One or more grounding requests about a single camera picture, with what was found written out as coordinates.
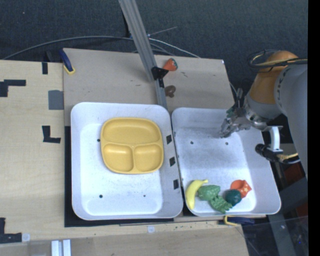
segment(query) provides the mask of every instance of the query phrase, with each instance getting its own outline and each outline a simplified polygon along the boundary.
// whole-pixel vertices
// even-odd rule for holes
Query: yellow plate
[[[112,118],[103,124],[100,142],[104,164],[115,173],[152,173],[164,161],[161,131],[149,119]]]

